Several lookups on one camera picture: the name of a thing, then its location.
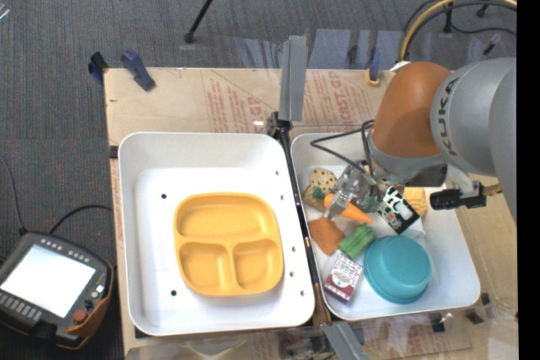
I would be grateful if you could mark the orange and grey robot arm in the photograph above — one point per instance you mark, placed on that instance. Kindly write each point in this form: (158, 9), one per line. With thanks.
(464, 114)

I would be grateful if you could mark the black and white milk carton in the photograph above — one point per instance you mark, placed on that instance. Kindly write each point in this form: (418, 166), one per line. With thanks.
(396, 210)

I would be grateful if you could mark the white plastic tray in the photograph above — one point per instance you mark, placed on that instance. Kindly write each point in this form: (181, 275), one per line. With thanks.
(447, 265)
(156, 265)

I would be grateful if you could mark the orange pizza slice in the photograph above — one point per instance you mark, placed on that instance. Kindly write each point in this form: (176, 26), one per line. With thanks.
(325, 235)

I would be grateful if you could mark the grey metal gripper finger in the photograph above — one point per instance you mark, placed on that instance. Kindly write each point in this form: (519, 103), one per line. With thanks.
(348, 196)
(335, 208)

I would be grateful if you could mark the colourful printed carton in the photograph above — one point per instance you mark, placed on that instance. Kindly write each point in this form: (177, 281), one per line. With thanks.
(343, 277)

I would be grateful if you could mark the orange carrot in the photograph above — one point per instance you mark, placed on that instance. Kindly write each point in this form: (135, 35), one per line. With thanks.
(358, 214)

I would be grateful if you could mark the black cylinder on white bracket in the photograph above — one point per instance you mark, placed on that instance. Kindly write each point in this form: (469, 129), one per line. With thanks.
(447, 199)

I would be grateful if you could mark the yellow corn cob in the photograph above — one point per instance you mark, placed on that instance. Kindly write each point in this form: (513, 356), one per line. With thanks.
(417, 198)

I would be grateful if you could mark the teal bowl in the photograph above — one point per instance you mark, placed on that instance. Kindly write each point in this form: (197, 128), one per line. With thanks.
(396, 270)

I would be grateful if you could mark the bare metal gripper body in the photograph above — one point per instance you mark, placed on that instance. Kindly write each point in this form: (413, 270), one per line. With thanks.
(355, 181)

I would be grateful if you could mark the green asparagus bundle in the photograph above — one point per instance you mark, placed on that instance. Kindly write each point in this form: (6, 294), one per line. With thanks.
(356, 241)

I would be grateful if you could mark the yellow divided plate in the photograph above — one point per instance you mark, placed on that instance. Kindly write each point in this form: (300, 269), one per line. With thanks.
(228, 244)

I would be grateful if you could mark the brown bread slice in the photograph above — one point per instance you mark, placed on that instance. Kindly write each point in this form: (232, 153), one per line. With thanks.
(310, 200)

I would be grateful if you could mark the tan chocolate chip biscuit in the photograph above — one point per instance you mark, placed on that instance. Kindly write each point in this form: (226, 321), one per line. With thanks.
(322, 178)

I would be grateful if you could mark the brown cardboard board, red print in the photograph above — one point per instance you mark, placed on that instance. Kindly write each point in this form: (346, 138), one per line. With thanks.
(177, 101)

